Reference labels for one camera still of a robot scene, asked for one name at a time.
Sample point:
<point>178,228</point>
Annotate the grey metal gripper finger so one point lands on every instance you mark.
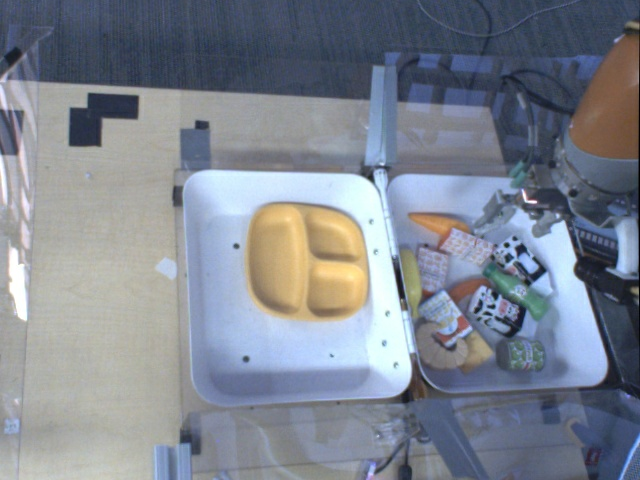
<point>546,225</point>
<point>492,214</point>

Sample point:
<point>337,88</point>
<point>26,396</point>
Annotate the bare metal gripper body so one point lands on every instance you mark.
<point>575,199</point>

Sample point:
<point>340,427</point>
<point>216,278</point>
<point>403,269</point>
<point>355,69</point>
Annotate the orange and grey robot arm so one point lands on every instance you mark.
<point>607,103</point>

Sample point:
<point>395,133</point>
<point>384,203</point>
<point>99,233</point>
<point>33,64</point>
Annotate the black and white cow carton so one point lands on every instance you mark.
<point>495,310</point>
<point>520,258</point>

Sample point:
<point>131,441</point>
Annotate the orange carrot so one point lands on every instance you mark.
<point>435,221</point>

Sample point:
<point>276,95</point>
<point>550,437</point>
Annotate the green bottle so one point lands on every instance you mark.
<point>520,293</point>

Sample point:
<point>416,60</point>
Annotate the orange sausage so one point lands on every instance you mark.
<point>462,289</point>

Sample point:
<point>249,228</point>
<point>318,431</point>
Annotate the yellow banana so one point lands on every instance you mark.
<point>412,280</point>

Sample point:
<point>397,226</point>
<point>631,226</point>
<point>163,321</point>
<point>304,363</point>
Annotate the white and orange carton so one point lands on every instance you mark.
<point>445,318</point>

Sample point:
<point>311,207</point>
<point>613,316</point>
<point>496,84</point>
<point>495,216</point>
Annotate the white plastic tray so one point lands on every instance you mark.
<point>235,318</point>
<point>570,338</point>

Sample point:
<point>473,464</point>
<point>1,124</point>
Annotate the green can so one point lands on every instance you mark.
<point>520,355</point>

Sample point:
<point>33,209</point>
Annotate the yellow bread piece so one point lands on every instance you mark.
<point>477,353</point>

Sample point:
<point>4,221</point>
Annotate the beige round biscuit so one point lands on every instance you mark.
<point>440,355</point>

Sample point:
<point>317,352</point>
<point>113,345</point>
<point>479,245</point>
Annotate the orange divided plate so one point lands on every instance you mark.
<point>277,263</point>

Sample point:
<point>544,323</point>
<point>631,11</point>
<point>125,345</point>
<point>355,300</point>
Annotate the black cylinder on white bracket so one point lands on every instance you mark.
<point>607,263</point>

